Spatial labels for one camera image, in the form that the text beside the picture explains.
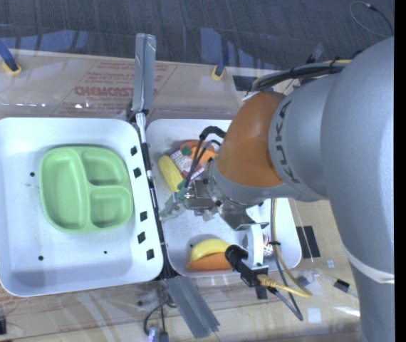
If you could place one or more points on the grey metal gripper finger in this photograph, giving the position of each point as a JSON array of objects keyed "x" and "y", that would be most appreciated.
[
  {"x": 172, "y": 199},
  {"x": 170, "y": 215}
]

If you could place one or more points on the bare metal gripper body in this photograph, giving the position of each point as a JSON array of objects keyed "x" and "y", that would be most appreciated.
[{"x": 200, "y": 196}]

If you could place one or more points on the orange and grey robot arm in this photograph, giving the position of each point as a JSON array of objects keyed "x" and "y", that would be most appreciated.
[{"x": 331, "y": 148}]

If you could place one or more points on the white plastic tray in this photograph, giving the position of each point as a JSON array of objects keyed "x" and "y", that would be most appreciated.
[
  {"x": 188, "y": 226},
  {"x": 18, "y": 198}
]

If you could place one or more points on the thin black and white rod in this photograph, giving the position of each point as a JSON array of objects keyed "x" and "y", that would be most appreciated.
[{"x": 152, "y": 187}]

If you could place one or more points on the yellow corn cob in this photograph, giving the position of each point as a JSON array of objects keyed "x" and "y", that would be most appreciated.
[{"x": 170, "y": 173}]

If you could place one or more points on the red and white packet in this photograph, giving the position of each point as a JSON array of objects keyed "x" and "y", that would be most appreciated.
[{"x": 183, "y": 162}]

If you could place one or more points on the yellow banana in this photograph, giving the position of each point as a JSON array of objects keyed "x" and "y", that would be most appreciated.
[{"x": 208, "y": 247}]

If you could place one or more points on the orange carrot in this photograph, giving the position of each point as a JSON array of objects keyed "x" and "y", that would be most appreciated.
[{"x": 188, "y": 144}]

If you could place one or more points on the orange curved toy food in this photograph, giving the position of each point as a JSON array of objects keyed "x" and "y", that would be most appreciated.
[{"x": 210, "y": 263}]

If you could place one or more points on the green divided plate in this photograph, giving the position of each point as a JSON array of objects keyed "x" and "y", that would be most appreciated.
[{"x": 67, "y": 191}]

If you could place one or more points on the brown cardboard board red print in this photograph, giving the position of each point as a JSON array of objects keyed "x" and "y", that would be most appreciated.
[{"x": 82, "y": 84}]

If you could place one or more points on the black cylinder on white bracket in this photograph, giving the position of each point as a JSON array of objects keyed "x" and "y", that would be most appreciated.
[{"x": 251, "y": 258}]

